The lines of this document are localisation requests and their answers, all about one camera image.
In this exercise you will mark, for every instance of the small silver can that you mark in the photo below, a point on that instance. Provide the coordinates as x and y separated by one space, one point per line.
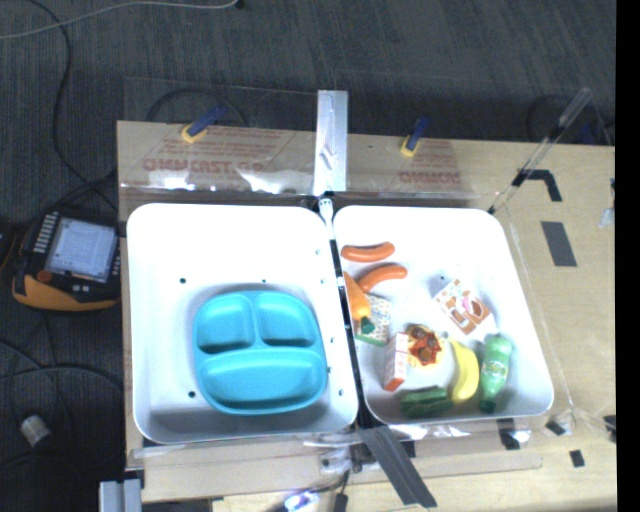
35 429

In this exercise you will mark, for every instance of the orange carrot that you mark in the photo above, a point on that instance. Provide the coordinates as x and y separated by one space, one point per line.
356 298

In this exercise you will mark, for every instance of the white plastic tray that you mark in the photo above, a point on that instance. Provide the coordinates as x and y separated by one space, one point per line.
440 235
165 240

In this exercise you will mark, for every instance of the white and green carton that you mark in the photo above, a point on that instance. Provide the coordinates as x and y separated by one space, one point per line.
378 316

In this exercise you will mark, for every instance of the blue divided plate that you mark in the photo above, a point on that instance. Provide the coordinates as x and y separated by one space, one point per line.
260 370

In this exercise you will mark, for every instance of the white and orange carton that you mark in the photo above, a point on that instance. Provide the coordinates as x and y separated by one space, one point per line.
396 362

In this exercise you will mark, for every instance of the green bottle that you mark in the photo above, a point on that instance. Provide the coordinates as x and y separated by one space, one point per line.
495 370

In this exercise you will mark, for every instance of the pizza slice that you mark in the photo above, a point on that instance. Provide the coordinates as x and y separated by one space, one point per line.
425 346

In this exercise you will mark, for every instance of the white and orange packet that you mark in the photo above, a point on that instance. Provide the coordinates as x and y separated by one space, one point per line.
462 305

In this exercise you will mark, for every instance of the brown cardboard board red print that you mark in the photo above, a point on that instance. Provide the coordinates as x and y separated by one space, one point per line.
150 150

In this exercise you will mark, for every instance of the green cucumber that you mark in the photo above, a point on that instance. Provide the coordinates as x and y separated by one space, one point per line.
425 402

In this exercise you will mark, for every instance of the orange sausage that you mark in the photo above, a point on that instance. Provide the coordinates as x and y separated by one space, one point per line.
382 275
367 251

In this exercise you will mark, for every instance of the yellow banana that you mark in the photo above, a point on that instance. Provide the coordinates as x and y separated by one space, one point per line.
467 371

